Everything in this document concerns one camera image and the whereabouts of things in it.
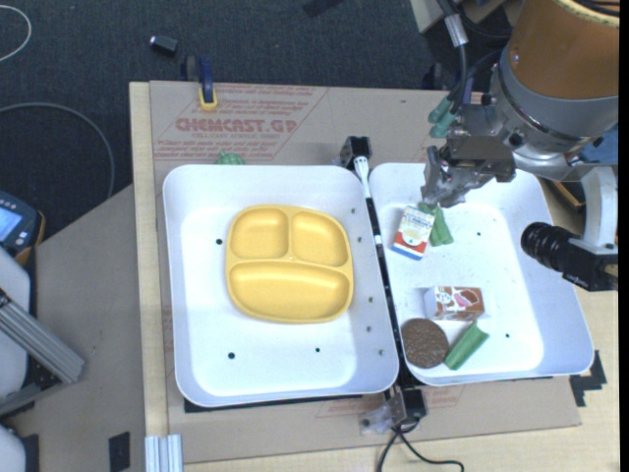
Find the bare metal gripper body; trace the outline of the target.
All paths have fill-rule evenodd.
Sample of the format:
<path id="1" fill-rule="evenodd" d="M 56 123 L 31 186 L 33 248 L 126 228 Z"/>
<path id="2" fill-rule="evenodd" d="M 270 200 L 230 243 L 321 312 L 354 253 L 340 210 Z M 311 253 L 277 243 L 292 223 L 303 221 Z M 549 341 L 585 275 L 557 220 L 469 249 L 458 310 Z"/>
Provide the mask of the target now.
<path id="1" fill-rule="evenodd" d="M 499 137 L 501 126 L 492 115 L 492 107 L 461 107 L 444 145 L 444 173 L 449 178 L 459 183 L 510 182 L 514 178 L 512 151 Z"/>

